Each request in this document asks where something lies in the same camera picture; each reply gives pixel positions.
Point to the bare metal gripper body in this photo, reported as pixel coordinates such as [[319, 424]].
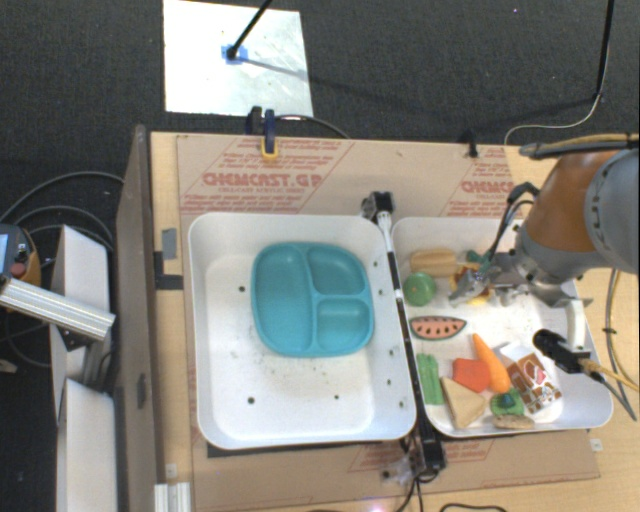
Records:
[[520, 272]]

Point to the yellow and red toy food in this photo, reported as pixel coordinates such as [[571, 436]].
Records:
[[480, 301]]

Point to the tan toy bread bun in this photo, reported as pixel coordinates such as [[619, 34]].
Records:
[[432, 262]]

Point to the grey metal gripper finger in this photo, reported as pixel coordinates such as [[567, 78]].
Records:
[[462, 291], [506, 295]]

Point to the thin black and white rod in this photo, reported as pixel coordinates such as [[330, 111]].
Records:
[[400, 300]]

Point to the tan toy sandwich wedge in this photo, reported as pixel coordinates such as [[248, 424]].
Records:
[[462, 405]]

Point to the brown biscuit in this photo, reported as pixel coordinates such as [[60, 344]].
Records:
[[512, 422]]

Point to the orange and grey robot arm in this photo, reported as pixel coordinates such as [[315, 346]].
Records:
[[565, 210]]

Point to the black cylinder on white bracket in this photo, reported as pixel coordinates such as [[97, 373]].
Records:
[[560, 350]]

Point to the white plastic tray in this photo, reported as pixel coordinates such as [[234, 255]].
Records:
[[235, 400], [505, 325]]

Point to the brown cardboard board red print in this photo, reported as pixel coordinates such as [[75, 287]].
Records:
[[380, 170]]

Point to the blue divided plate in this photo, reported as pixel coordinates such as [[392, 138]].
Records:
[[290, 300]]

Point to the orange-red toy block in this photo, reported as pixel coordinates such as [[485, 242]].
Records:
[[470, 374]]

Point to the green round toy fruit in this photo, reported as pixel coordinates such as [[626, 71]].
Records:
[[419, 289]]

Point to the green toy asparagus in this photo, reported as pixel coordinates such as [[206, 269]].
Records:
[[430, 382]]

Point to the red watermelon slice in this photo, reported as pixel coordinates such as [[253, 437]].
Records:
[[436, 327]]

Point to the orange carrot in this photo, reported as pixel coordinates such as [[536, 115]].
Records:
[[492, 365]]

